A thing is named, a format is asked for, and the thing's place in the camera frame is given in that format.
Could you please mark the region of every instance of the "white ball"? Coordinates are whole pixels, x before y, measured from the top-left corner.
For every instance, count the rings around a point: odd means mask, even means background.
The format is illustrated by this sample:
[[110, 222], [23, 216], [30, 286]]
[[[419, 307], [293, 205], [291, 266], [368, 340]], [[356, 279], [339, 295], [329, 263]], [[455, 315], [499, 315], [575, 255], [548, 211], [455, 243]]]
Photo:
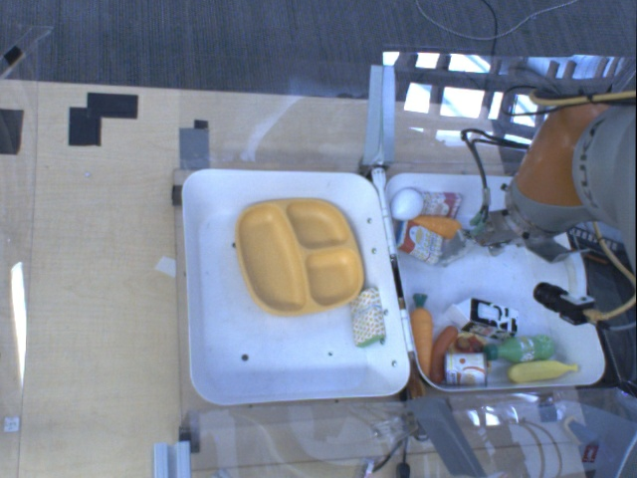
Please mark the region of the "white ball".
[[391, 216], [400, 221], [413, 219], [422, 211], [424, 200], [416, 189], [406, 187], [391, 199]]

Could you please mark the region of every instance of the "patterned packet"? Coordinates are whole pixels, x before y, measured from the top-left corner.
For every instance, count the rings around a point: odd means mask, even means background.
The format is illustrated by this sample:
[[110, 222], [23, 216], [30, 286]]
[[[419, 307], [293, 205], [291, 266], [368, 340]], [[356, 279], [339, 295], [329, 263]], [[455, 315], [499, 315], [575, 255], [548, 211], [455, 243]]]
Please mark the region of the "patterned packet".
[[[462, 195], [425, 192], [423, 199], [421, 214], [454, 218], [458, 213]], [[400, 251], [432, 265], [440, 260], [444, 241], [442, 236], [421, 227], [414, 221], [402, 222], [396, 235], [396, 243]]]
[[385, 322], [378, 289], [372, 287], [349, 303], [354, 342], [367, 347], [385, 338]]

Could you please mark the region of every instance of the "carrot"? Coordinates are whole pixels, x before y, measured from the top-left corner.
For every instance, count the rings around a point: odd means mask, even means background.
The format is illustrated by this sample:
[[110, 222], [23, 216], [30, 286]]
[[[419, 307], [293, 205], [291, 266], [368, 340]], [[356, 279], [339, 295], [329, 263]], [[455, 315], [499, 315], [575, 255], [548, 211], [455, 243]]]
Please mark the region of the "carrot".
[[460, 222], [453, 218], [445, 216], [416, 216], [412, 219], [414, 223], [421, 227], [431, 230], [445, 239], [453, 239], [456, 232], [462, 228]]
[[411, 333], [414, 336], [416, 357], [422, 372], [429, 376], [431, 348], [433, 347], [434, 325], [429, 310], [416, 308], [411, 312]]
[[431, 350], [431, 374], [429, 378], [436, 384], [440, 384], [445, 378], [445, 353], [458, 336], [458, 329], [447, 326], [434, 344]]

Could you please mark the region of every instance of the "gray floor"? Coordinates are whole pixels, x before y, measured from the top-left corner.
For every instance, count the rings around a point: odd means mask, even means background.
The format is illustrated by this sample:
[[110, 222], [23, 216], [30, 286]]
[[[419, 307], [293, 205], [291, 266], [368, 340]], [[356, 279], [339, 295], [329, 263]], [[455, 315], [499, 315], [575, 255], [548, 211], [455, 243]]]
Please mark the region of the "gray floor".
[[[499, 30], [568, 0], [488, 0]], [[422, 0], [473, 35], [494, 23], [479, 0]], [[497, 41], [507, 55], [635, 55], [636, 0], [582, 0]], [[493, 42], [429, 24], [414, 0], [0, 0], [0, 46], [16, 27], [50, 25], [46, 81], [363, 97], [382, 51], [489, 53]]]

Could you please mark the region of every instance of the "white sticker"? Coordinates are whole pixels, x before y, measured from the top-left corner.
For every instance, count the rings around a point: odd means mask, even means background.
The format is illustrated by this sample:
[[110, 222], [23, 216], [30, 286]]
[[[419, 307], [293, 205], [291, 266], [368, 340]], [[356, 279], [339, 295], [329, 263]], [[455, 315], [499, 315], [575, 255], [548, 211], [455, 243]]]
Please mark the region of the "white sticker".
[[5, 432], [20, 431], [20, 418], [18, 416], [4, 418], [4, 431]]
[[161, 257], [155, 266], [155, 270], [175, 278], [177, 276], [177, 262], [169, 257]]

